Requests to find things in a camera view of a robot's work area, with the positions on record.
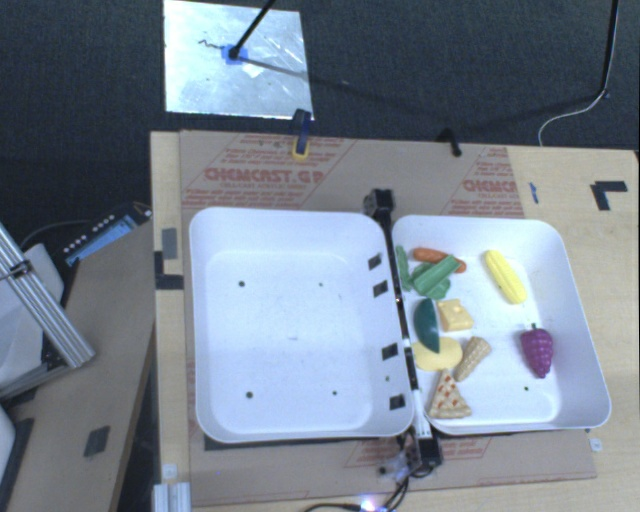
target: purple grapes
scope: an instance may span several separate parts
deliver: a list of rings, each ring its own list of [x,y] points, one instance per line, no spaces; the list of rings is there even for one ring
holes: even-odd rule
[[[535,324],[532,327],[533,329],[520,335],[520,341],[529,366],[538,377],[544,379],[551,369],[553,338],[544,329],[538,329]]]

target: black stand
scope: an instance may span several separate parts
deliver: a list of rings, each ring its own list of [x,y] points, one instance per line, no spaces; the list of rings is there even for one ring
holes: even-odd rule
[[[258,13],[258,15],[256,16],[256,19],[253,20],[253,23],[251,23],[247,31],[240,38],[240,41],[238,41],[237,44],[229,50],[230,59],[238,60],[238,55],[240,54],[240,48],[242,48],[242,45],[247,42],[247,39],[249,39],[249,37],[251,37],[251,34],[260,24],[260,22],[262,21],[262,18],[265,17],[265,15],[269,12],[269,10],[273,7],[273,4],[275,3],[276,3],[276,0],[268,0],[267,3],[264,4],[264,7]]]
[[[613,45],[615,44],[616,31],[618,29],[618,4],[619,0],[611,3],[611,14],[609,17],[609,35],[607,36],[607,50],[604,58],[604,69],[602,70],[602,81],[600,82],[601,93],[607,94],[609,85],[609,74],[611,71],[611,60],[613,59]]]

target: led light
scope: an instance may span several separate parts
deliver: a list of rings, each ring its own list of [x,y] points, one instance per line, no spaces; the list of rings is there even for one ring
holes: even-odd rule
[[[360,503],[360,509],[366,510],[367,512],[376,512],[376,506],[371,500],[364,500]]]

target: aluminum foil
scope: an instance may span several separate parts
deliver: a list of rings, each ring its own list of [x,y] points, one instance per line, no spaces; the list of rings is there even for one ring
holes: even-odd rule
[[[229,63],[259,9],[165,0],[165,98],[169,112],[291,118],[313,112],[300,14],[271,10]]]

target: white tray compartment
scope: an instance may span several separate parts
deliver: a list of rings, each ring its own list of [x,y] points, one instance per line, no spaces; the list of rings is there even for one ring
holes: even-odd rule
[[[407,216],[395,224],[393,237],[410,257],[429,247],[454,254],[467,271],[451,277],[447,299],[458,298],[474,318],[468,331],[444,333],[464,343],[485,338],[492,353],[459,383],[473,414],[456,420],[431,419],[443,432],[480,434],[589,428],[609,417],[611,402],[560,235],[536,220]],[[483,254],[497,249],[523,280],[528,299],[509,304],[494,284]],[[421,299],[405,294],[412,340],[412,314]],[[531,324],[554,337],[551,372],[537,378],[520,345],[520,333]],[[431,401],[438,374],[419,371],[425,403]]]
[[[196,411],[222,442],[391,436],[412,419],[381,229],[352,213],[211,208],[190,227]],[[369,269],[369,259],[381,263]],[[388,291],[374,297],[373,287]],[[399,355],[381,350],[398,344]],[[403,395],[406,406],[390,410]]]

